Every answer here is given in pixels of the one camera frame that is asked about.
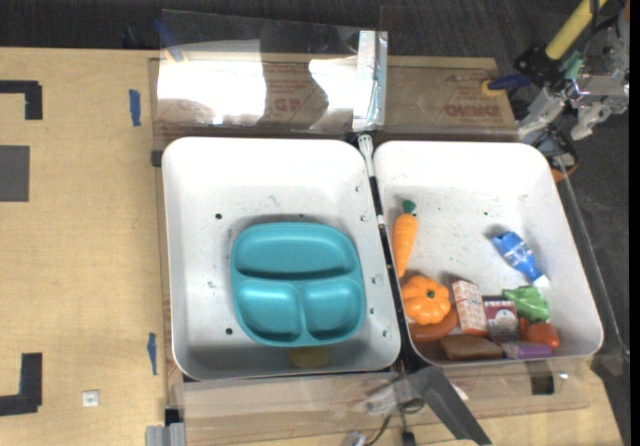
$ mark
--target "gray square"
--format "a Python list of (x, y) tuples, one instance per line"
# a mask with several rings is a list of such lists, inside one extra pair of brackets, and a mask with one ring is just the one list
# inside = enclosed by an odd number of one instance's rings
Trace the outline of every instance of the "gray square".
[(0, 146), (0, 202), (29, 201), (29, 146)]

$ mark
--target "white square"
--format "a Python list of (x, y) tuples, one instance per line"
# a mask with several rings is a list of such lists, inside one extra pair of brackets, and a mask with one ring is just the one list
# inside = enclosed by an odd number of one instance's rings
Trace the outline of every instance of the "white square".
[(82, 392), (83, 407), (97, 407), (100, 405), (100, 391), (92, 389), (91, 391)]

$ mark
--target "black corner marker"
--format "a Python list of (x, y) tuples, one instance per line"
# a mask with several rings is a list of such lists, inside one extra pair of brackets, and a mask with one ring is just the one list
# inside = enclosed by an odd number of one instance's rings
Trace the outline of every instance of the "black corner marker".
[(38, 412), (40, 405), (42, 405), (42, 354), (22, 354), (20, 391), (13, 396), (0, 396), (0, 416)]
[(42, 120), (42, 86), (33, 80), (0, 80), (0, 94), (24, 94), (24, 118)]

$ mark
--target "green vegetable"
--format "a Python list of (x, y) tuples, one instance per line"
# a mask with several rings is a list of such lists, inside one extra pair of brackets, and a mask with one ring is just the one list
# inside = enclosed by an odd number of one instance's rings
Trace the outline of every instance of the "green vegetable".
[(534, 286), (522, 286), (515, 290), (503, 290), (502, 295), (516, 305), (518, 316), (526, 318), (530, 323), (549, 320), (549, 304)]

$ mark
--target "carrot green top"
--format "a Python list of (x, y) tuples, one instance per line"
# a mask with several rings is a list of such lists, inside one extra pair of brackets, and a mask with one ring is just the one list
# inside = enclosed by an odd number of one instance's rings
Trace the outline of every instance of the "carrot green top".
[(402, 201), (402, 209), (405, 213), (413, 213), (417, 208), (416, 203), (407, 199), (406, 201)]

